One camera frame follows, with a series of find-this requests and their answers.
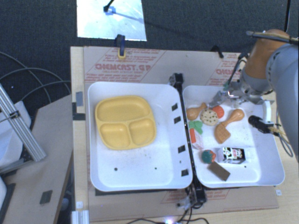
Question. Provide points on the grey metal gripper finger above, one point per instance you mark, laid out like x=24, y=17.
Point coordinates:
x=218, y=98
x=238, y=102

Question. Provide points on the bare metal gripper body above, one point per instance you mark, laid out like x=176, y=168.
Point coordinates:
x=243, y=94

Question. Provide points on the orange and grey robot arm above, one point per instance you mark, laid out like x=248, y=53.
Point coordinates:
x=278, y=69

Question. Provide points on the orange red round toy food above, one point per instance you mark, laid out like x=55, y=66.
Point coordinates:
x=219, y=111

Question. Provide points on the tan chocolate chip biscuit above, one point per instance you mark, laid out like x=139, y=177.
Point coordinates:
x=209, y=117

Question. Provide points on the small tan chicken drumstick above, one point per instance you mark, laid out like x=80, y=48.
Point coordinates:
x=194, y=113

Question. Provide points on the large tan chicken drumstick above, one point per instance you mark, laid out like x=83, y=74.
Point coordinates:
x=223, y=132

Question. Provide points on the orange carrot with green top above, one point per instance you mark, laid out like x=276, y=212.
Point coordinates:
x=193, y=134

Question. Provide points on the thin black rod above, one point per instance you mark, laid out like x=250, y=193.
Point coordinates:
x=187, y=129

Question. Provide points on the white and red packet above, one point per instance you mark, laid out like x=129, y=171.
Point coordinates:
x=199, y=144

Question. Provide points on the white black milk carton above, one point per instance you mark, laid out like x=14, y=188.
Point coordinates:
x=233, y=155

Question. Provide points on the green and orange strawberry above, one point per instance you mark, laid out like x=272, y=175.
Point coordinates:
x=208, y=156

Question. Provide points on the white plastic tray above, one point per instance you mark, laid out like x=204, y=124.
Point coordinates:
x=252, y=171
x=144, y=167

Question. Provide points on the brown flat rectangle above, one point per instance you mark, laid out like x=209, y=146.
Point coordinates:
x=219, y=171

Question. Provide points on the brown cardboard board red print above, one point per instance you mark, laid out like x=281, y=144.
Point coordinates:
x=154, y=64

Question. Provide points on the yellow divided plate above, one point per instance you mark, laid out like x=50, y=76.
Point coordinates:
x=123, y=122

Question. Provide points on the black cylinder on white bracket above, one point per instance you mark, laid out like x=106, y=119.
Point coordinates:
x=259, y=123

